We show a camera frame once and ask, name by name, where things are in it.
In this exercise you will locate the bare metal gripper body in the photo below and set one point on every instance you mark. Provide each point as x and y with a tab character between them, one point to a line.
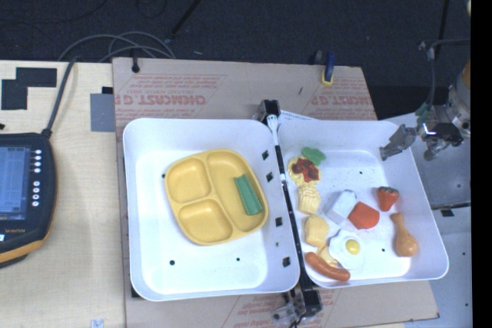
457	115

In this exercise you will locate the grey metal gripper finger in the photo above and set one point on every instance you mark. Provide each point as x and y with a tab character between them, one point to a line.
399	140
432	153

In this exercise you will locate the red strawberry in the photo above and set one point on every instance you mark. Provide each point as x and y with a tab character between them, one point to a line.
387	199

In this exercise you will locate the orange cheese wedge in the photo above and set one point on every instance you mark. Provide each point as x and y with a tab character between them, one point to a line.
364	216

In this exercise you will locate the white milk carton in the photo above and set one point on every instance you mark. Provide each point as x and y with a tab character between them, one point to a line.
340	207

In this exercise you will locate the brown chicken drumstick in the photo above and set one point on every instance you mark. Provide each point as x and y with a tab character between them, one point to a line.
405	240

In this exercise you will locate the yellow pasta with red sauce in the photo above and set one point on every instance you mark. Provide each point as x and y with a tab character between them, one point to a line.
304	171

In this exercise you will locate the white paper label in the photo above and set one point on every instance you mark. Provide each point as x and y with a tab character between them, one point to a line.
296	116

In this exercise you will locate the yellow french fries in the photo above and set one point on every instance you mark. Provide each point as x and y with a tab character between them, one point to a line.
309	199

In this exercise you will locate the white fried egg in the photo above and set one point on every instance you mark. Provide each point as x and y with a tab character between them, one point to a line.
348	247

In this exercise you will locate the yellow ridged crisp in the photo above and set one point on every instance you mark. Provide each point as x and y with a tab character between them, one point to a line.
316	229

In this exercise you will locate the white plastic tray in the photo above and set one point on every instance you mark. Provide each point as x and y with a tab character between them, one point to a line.
215	272
384	269

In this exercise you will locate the thin black and white rod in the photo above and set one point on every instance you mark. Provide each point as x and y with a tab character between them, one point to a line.
289	203

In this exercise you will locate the small yellow toy piece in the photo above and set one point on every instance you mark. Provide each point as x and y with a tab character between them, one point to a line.
326	256

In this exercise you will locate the orange sausage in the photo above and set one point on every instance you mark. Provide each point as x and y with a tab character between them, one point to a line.
328	270

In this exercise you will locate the green celery stick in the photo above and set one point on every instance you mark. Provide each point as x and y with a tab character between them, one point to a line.
248	194

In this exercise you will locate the brown cardboard board, red print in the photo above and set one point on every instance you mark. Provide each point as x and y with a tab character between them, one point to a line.
230	96

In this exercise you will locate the yellow divided plate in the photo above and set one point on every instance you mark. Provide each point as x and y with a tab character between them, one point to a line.
192	180

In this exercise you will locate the black cylinder on white bracket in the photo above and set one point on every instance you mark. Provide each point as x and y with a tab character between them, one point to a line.
452	133

